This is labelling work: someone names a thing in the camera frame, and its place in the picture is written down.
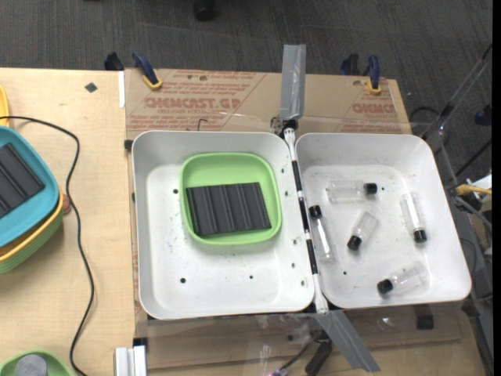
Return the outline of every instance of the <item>green bowl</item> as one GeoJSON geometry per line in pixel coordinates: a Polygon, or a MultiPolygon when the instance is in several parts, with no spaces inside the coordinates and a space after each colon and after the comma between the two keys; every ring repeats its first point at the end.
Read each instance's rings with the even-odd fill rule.
{"type": "Polygon", "coordinates": [[[54,353],[46,349],[30,349],[0,363],[0,376],[15,376],[16,365],[23,356],[36,354],[47,363],[48,376],[75,376],[75,373],[54,353]]]}
{"type": "Polygon", "coordinates": [[[185,161],[180,178],[182,217],[186,229],[195,240],[213,245],[253,244],[269,240],[279,231],[282,224],[279,191],[272,168],[261,157],[240,152],[198,154],[185,161]],[[186,188],[237,183],[259,183],[271,228],[204,237],[195,234],[186,188]]]}

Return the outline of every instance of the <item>wooden table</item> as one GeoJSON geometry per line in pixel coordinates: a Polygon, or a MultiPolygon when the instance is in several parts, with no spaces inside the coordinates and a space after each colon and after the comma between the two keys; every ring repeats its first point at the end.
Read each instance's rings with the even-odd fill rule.
{"type": "MultiPolygon", "coordinates": [[[[7,93],[11,115],[50,121],[72,131],[81,141],[70,192],[81,214],[81,241],[96,282],[96,300],[74,358],[87,374],[112,375],[114,350],[130,348],[135,337],[129,169],[124,149],[127,135],[124,108],[119,107],[117,73],[2,68],[0,84],[7,93]],[[85,86],[90,83],[97,90],[88,91],[85,86]]],[[[74,157],[74,141],[35,123],[12,120],[11,127],[36,149],[64,186],[74,157]]],[[[76,217],[71,212],[39,251],[0,275],[0,362],[25,349],[43,348],[69,363],[70,344],[88,299],[89,283],[77,246],[76,217]]],[[[481,374],[474,335],[460,311],[456,325],[452,334],[458,337],[445,342],[436,339],[433,344],[409,345],[408,339],[400,347],[371,345],[381,374],[481,374]]],[[[149,350],[153,360],[166,355],[161,345],[151,345],[149,350]]],[[[151,373],[254,375],[269,373],[288,359],[275,358],[265,365],[254,361],[151,373]]],[[[305,361],[298,361],[290,374],[304,374],[305,361]]],[[[329,358],[325,369],[337,374],[366,374],[350,369],[339,353],[329,358]]]]}

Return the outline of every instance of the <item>white tray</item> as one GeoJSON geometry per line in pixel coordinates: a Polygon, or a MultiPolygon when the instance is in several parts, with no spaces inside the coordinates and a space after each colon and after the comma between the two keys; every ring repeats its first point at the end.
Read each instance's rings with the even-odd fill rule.
{"type": "Polygon", "coordinates": [[[323,293],[341,308],[363,308],[450,302],[464,299],[471,278],[430,147],[410,135],[320,134],[300,137],[297,160],[308,206],[320,205],[336,261],[319,262],[323,293]],[[373,237],[351,251],[347,242],[366,202],[331,203],[329,179],[377,183],[374,204],[380,224],[373,237]],[[427,241],[417,244],[405,227],[399,204],[404,193],[420,196],[427,241]],[[425,263],[430,284],[417,293],[387,294],[376,288],[393,269],[414,261],[425,263]]]}
{"type": "Polygon", "coordinates": [[[139,298],[148,314],[167,320],[296,312],[311,303],[312,271],[284,141],[266,132],[150,131],[135,139],[132,163],[139,298]],[[184,161],[207,152],[249,152],[271,165],[286,219],[275,237],[214,246],[185,231],[182,191],[173,191],[184,161]]]}

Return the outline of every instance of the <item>chair leg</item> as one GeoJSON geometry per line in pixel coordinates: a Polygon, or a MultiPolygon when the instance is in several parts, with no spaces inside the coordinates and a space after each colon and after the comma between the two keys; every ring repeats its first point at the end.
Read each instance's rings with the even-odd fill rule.
{"type": "Polygon", "coordinates": [[[193,3],[195,16],[200,21],[209,20],[214,15],[216,0],[196,0],[193,3]]]}

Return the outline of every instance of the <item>gray carpet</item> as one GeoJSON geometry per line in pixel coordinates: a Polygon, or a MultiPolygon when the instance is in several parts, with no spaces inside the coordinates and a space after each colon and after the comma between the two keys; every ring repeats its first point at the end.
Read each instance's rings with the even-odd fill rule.
{"type": "MultiPolygon", "coordinates": [[[[409,116],[429,121],[430,111],[413,111],[441,111],[492,42],[493,0],[217,0],[207,22],[194,1],[0,0],[0,65],[102,70],[109,52],[132,66],[139,49],[155,67],[280,72],[283,45],[305,43],[311,74],[339,74],[351,53],[363,71],[377,55],[409,116]]],[[[446,129],[459,183],[491,168],[491,127],[474,123],[491,100],[492,62],[446,129]]],[[[447,181],[443,155],[437,162],[447,181]]]]}

